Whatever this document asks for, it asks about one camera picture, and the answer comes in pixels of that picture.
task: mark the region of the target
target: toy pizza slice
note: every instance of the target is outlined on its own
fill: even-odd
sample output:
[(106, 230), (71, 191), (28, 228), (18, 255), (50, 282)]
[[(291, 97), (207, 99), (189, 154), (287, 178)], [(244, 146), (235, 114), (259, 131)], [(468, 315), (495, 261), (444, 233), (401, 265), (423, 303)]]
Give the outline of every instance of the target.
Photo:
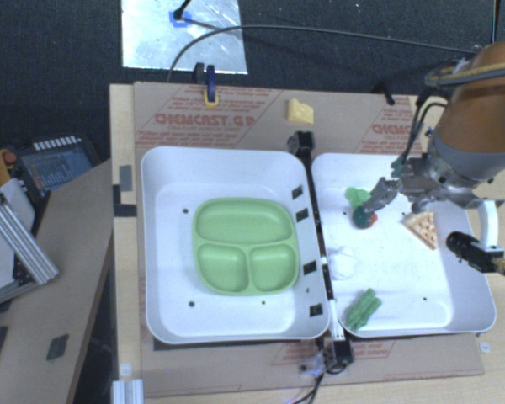
[(438, 237), (436, 235), (436, 225), (434, 224), (434, 213), (432, 211), (423, 211), (419, 214), (410, 215), (404, 221), (404, 226), (427, 244), (428, 248), (434, 250), (437, 247)]

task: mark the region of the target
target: green plate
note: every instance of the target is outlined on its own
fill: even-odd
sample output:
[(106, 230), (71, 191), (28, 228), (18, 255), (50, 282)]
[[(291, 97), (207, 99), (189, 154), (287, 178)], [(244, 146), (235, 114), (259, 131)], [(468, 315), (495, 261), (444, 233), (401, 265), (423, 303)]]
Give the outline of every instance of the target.
[(294, 222), (264, 199), (219, 198), (194, 214), (194, 261), (204, 284), (225, 295), (266, 295), (293, 286), (299, 273)]

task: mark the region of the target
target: yellow sponge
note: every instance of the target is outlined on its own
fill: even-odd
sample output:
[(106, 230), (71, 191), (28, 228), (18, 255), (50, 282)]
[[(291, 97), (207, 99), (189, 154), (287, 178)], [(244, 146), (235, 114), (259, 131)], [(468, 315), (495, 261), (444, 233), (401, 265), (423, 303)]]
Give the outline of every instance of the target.
[(292, 98), (288, 102), (288, 121), (313, 125), (314, 109), (308, 104), (303, 104), (296, 98)]

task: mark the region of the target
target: cardboard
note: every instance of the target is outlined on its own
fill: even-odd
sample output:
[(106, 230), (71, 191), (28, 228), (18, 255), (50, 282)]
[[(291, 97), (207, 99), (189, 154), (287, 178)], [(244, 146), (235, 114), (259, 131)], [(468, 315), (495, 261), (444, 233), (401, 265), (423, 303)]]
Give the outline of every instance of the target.
[[(135, 167), (154, 146), (202, 146), (284, 150), (297, 130), (313, 130), (323, 152), (397, 154), (407, 142), (413, 109), (410, 98), (218, 88), (220, 105), (207, 109), (202, 87), (137, 83), (134, 86)], [(286, 119), (287, 102), (303, 101), (315, 110), (313, 126)], [(418, 142), (413, 153), (422, 151)], [(299, 364), (317, 352), (314, 341), (242, 343), (241, 345), (166, 346), (154, 341), (146, 326), (140, 172), (136, 173), (139, 248), (141, 378), (146, 397), (300, 387), (311, 377)], [(326, 384), (427, 379), (478, 375), (483, 366), (475, 337), (423, 337), (357, 342), (356, 360), (343, 375)]]
[(0, 404), (71, 403), (110, 264), (110, 162), (50, 196), (37, 242), (60, 273), (0, 314)]

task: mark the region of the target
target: silver metal sheet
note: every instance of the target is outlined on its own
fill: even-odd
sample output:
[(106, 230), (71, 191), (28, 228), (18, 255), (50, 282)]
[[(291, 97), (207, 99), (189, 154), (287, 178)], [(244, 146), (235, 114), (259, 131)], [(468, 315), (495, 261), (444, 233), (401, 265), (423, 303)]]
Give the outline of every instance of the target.
[[(191, 40), (211, 31), (176, 22), (172, 12), (184, 0), (122, 0), (123, 65), (168, 69)], [(192, 0), (184, 14), (216, 28), (240, 24), (237, 0)], [(214, 35), (199, 42), (180, 59), (176, 69), (191, 71), (197, 62), (213, 64), (217, 72), (247, 74), (242, 32)]]

